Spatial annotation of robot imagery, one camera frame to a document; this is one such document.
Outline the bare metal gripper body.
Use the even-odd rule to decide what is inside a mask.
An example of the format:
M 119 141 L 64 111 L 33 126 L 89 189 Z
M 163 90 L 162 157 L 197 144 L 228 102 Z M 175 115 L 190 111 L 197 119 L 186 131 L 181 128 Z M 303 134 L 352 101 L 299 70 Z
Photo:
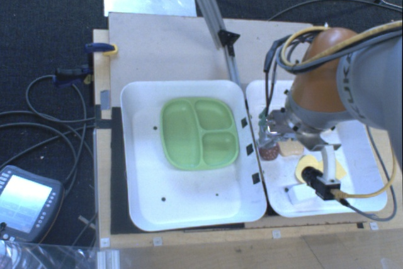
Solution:
M 274 133 L 281 134 L 281 141 L 279 142 L 292 140 L 307 147 L 306 135 L 309 126 L 291 110 L 287 110 L 286 108 L 272 110 L 267 116 L 266 122 L 270 135 Z

